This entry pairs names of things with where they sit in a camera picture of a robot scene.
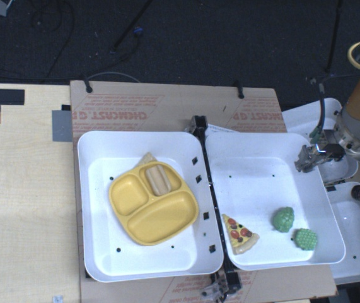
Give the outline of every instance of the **green toy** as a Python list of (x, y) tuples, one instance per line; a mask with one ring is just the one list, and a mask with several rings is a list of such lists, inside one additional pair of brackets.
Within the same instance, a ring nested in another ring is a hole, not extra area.
[(294, 222), (293, 208), (287, 206), (279, 210), (273, 219), (273, 224), (276, 230), (280, 232), (289, 232)]
[(317, 245), (317, 235), (310, 229), (299, 229), (294, 236), (296, 245), (302, 250), (314, 250)]

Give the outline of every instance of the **toy pizza slice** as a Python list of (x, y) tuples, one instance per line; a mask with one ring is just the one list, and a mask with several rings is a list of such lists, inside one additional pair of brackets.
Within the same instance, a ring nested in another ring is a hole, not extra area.
[(248, 230), (235, 219), (225, 214), (222, 214), (222, 216), (235, 255), (242, 254), (251, 249), (257, 243), (258, 239), (260, 239), (258, 234)]

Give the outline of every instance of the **white object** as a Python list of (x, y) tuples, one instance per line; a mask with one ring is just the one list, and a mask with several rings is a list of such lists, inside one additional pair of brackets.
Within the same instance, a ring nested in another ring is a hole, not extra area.
[(330, 265), (337, 285), (360, 282), (360, 201), (351, 196), (356, 185), (360, 183), (342, 183), (328, 192), (346, 246), (345, 258), (338, 264)]
[[(335, 111), (341, 111), (340, 102), (334, 98), (326, 98), (324, 129), (333, 129), (336, 123)], [(282, 112), (286, 129), (289, 133), (297, 133), (310, 141), (310, 133), (318, 124), (320, 118), (320, 102), (312, 102), (291, 110)], [(350, 156), (344, 156), (336, 162), (331, 160), (320, 164), (318, 169), (325, 184), (349, 179), (355, 175), (359, 168), (358, 162)]]
[[(108, 200), (110, 178), (134, 168), (147, 152), (183, 177), (199, 206), (199, 216), (191, 226), (155, 246), (136, 244)], [(78, 158), (84, 264), (91, 277), (117, 282), (211, 274), (220, 269), (223, 249), (204, 155), (196, 137), (185, 132), (91, 131), (79, 139)]]
[[(225, 233), (230, 260), (242, 270), (334, 264), (345, 256), (345, 245), (318, 167), (298, 172), (294, 161), (307, 140), (294, 133), (216, 132), (206, 139), (207, 155), (220, 214), (243, 224), (260, 239), (244, 254), (234, 255)], [(294, 209), (288, 233), (272, 224), (275, 212)], [(318, 236), (314, 251), (291, 239), (300, 228)]]

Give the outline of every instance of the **toy food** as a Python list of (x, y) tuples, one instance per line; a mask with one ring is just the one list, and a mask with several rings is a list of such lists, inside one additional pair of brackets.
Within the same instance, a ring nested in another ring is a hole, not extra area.
[(314, 250), (317, 245), (317, 235), (310, 229), (299, 229), (294, 236), (296, 245), (302, 250)]
[(248, 230), (235, 219), (230, 218), (225, 214), (222, 214), (222, 216), (235, 255), (242, 254), (251, 249), (260, 239), (258, 234)]
[(272, 223), (276, 230), (280, 232), (289, 232), (294, 222), (293, 208), (287, 206), (280, 209), (274, 216)]

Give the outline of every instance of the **black floor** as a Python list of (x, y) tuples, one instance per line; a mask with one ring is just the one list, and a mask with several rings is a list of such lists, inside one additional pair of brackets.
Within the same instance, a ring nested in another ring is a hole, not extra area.
[(360, 0), (15, 0), (0, 16), (0, 83), (238, 80), (274, 88), (286, 110), (332, 78), (325, 96), (343, 104), (357, 42)]

